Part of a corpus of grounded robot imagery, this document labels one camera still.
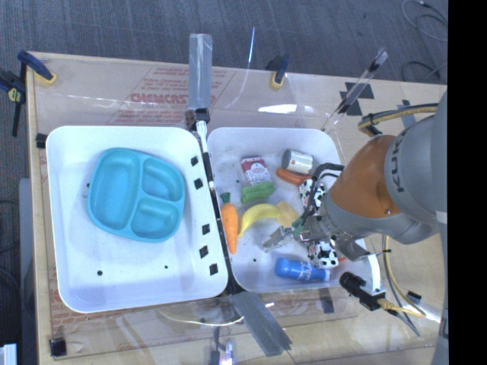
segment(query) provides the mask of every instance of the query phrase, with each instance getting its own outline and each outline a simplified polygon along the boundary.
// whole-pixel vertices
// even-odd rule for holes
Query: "blue bottle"
[[[330,277],[328,269],[317,269],[309,262],[293,261],[283,257],[275,262],[274,272],[279,277],[289,277],[299,281],[329,281]]]

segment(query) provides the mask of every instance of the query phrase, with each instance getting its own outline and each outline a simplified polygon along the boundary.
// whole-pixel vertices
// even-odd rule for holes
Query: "metal can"
[[[282,156],[282,167],[291,172],[310,174],[313,168],[313,156],[287,149]]]

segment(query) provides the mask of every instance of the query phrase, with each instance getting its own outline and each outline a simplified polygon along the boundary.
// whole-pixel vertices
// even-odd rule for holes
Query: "black connector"
[[[360,302],[360,304],[370,311],[375,311],[376,309],[379,309],[380,305],[377,300],[385,298],[386,296],[385,292],[372,296],[362,290],[361,287],[366,284],[366,281],[363,278],[354,275],[353,273],[350,273],[349,271],[346,271],[345,273],[343,273],[343,275],[340,276],[339,282],[340,285],[344,287],[347,292],[349,292],[349,294],[358,297],[358,301]]]

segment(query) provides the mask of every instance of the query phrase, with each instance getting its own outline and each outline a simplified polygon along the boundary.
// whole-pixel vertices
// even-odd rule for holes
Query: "white tray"
[[[208,152],[212,162],[215,187],[218,195],[231,193],[231,202],[237,207],[241,216],[252,205],[268,202],[276,205],[287,202],[302,214],[304,211],[298,186],[279,179],[275,171],[282,165],[282,156],[286,149],[311,154],[314,167],[321,163],[340,163],[336,146],[328,134],[316,129],[270,129],[270,128],[219,128],[208,137]],[[242,205],[240,190],[248,185],[244,172],[240,168],[240,160],[245,157],[263,157],[276,186],[276,190],[265,201],[255,201]],[[329,189],[335,181],[334,177],[325,177],[324,183]],[[339,286],[339,277],[344,271],[351,271],[364,277],[370,277],[376,268],[377,258],[358,262],[345,260],[331,269],[331,278],[327,282],[297,281],[292,278],[281,278],[274,272],[275,262],[279,257],[309,262],[307,250],[296,241],[286,243],[277,249],[266,252],[263,242],[279,228],[275,219],[257,221],[237,241],[237,252],[231,257],[231,267],[239,285],[252,292],[265,293],[283,290],[301,290],[320,287]]]
[[[183,219],[170,239],[131,240],[101,230],[88,217],[94,166],[115,147],[160,157],[183,174]],[[174,127],[65,126],[49,134],[46,152],[59,294],[69,308],[93,313],[176,303],[225,289],[228,271],[199,143],[191,133]],[[198,189],[197,179],[203,184]]]

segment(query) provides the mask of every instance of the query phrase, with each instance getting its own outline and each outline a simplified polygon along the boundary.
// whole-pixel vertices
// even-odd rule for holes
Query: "plastic sheet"
[[[188,127],[187,65],[35,55],[46,61],[58,79],[48,87],[33,75],[28,78],[32,88],[29,107],[35,110],[37,123],[31,126],[33,132],[48,135],[63,125]],[[222,126],[319,129],[325,115],[339,103],[346,83],[355,82],[352,78],[287,73],[282,87],[276,90],[269,85],[271,74],[213,67],[208,132]],[[435,102],[444,92],[444,87],[439,86],[388,81],[372,81],[371,89],[374,96],[361,100],[363,114],[391,108],[403,100]],[[357,132],[357,121],[357,118],[342,118],[331,134],[343,164],[367,141],[367,137]],[[402,131],[400,120],[388,124],[388,130]],[[142,358],[157,362],[162,348],[176,345],[171,347],[184,351],[188,342],[209,358],[209,349],[203,348],[213,346],[217,327],[222,341],[234,342],[240,360],[262,357],[225,292],[211,299],[105,313],[80,314],[67,308],[59,297],[57,285],[46,152],[31,150],[38,150],[40,164],[47,273],[42,272],[42,266],[37,269],[41,270],[39,277],[45,275],[49,282],[46,289],[49,299],[38,299],[50,312],[49,317],[40,316],[40,328],[44,333],[51,328],[50,337],[64,340],[67,347],[65,355],[54,359],[141,349]],[[372,252],[380,252],[379,242],[370,238],[366,243]],[[404,285],[420,287],[429,303],[439,307],[443,296],[443,268],[437,243],[438,240],[432,239],[407,248],[394,247],[399,250],[395,255],[406,256],[405,261],[396,259],[401,261],[398,279]],[[421,279],[418,271],[424,273]],[[416,325],[422,336],[417,337],[405,324],[385,312],[366,310],[341,287],[286,290],[260,296],[289,334],[292,350],[283,355],[289,355],[295,363],[423,348],[433,345],[438,335],[436,322],[421,319]],[[123,361],[124,357],[119,357],[123,355],[111,358]],[[195,363],[201,362],[201,358],[195,359]]]

